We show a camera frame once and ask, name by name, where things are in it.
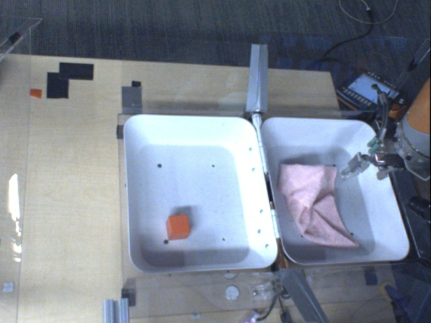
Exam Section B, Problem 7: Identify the white plastic tray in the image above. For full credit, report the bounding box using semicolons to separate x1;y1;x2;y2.
260;116;411;266
122;113;279;275

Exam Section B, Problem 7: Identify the orange cube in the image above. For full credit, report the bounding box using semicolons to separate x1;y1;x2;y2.
165;213;192;242

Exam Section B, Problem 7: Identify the pink cloth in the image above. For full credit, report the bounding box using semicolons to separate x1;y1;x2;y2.
277;162;361;250

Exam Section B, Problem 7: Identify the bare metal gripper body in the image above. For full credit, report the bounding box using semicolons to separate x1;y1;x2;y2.
369;139;431;182

